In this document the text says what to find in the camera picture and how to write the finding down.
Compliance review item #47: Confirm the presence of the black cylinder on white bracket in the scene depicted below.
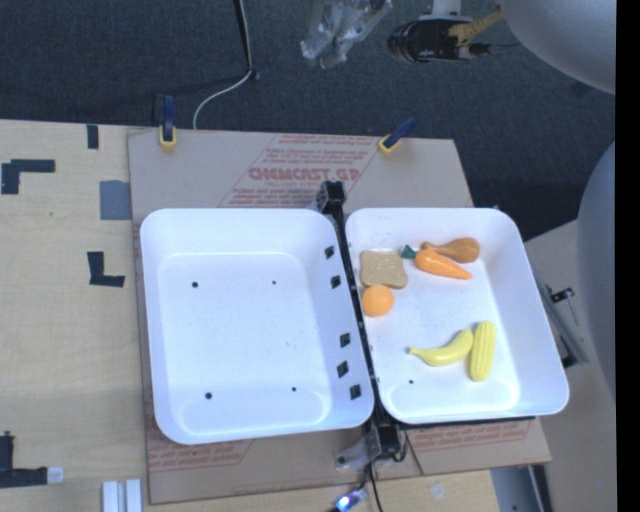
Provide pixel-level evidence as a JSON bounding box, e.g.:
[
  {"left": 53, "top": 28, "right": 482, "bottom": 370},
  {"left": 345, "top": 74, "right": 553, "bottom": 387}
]
[{"left": 386, "top": 0, "right": 494, "bottom": 65}]

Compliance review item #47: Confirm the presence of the yellow banana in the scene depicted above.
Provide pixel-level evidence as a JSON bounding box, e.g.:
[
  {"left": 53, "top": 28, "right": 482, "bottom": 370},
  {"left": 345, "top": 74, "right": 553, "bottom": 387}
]
[{"left": 407, "top": 328, "right": 475, "bottom": 368}]

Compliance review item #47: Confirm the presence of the yellow corn cob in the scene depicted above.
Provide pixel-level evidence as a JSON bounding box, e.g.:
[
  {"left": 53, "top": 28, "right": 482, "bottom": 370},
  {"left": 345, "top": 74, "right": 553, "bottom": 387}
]
[{"left": 468, "top": 320, "right": 498, "bottom": 383}]

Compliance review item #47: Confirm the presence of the white plastic tray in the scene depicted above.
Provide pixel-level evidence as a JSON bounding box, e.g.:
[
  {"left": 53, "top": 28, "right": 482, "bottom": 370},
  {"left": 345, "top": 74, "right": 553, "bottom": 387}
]
[
  {"left": 344, "top": 206, "right": 571, "bottom": 427},
  {"left": 139, "top": 207, "right": 377, "bottom": 446}
]

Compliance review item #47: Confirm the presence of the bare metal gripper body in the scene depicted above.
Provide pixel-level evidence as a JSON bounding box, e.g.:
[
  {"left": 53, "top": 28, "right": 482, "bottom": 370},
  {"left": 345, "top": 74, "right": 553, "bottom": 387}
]
[{"left": 310, "top": 0, "right": 394, "bottom": 40}]

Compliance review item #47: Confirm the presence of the thin black rod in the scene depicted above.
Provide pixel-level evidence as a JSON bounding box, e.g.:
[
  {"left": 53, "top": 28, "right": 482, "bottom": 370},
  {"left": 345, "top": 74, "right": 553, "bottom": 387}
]
[{"left": 331, "top": 199, "right": 390, "bottom": 432}]

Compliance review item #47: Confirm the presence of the orange ball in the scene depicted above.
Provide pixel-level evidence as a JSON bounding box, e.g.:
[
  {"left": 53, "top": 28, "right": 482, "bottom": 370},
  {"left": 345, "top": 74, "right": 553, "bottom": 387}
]
[{"left": 360, "top": 284, "right": 396, "bottom": 318}]

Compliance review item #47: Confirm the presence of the orange carrot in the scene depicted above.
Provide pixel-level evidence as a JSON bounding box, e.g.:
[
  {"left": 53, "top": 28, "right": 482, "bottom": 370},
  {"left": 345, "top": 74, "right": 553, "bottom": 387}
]
[{"left": 400, "top": 244, "right": 474, "bottom": 282}]

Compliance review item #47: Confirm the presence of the brown chicken drumstick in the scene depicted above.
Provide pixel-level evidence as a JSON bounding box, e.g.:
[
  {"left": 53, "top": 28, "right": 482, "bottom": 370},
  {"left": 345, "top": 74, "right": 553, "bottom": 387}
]
[{"left": 420, "top": 236, "right": 482, "bottom": 265}]

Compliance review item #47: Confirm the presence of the brown cardboard board red print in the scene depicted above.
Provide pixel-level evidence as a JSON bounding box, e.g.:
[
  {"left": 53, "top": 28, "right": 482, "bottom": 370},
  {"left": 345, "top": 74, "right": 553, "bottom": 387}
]
[{"left": 126, "top": 127, "right": 554, "bottom": 506}]

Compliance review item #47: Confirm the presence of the tan bread slice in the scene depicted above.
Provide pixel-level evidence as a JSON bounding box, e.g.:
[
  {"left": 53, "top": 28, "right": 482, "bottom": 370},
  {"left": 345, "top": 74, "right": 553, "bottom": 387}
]
[{"left": 359, "top": 249, "right": 409, "bottom": 290}]

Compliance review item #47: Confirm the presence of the black block with thin wires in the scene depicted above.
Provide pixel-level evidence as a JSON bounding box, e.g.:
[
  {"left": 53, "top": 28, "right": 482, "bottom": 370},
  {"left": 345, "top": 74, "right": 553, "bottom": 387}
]
[
  {"left": 319, "top": 180, "right": 348, "bottom": 216},
  {"left": 372, "top": 423, "right": 404, "bottom": 459}
]

